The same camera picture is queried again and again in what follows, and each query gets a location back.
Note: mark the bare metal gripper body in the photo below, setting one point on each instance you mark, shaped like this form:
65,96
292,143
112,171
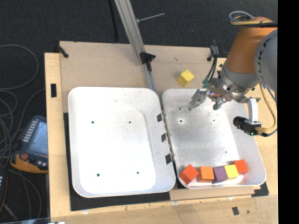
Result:
222,93

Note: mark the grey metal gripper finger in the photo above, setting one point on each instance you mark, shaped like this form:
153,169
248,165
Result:
218,104
197,99

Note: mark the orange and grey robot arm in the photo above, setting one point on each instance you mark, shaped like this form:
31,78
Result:
245,52

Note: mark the yellow cube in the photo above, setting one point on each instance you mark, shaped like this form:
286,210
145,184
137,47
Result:
185,78
231,171

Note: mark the white plastic tray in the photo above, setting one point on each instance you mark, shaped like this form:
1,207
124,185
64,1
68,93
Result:
116,143
205,139

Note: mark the red cube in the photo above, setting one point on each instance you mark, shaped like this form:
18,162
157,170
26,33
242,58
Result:
188,174
241,166

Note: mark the purple cube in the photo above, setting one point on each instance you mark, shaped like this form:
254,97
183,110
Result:
220,173

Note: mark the orange cube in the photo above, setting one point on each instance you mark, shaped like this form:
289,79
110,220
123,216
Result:
206,173

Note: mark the flat pale wood board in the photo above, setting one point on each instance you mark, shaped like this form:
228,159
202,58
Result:
105,66

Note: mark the black cylinder on white bracket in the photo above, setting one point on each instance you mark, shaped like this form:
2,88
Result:
245,124

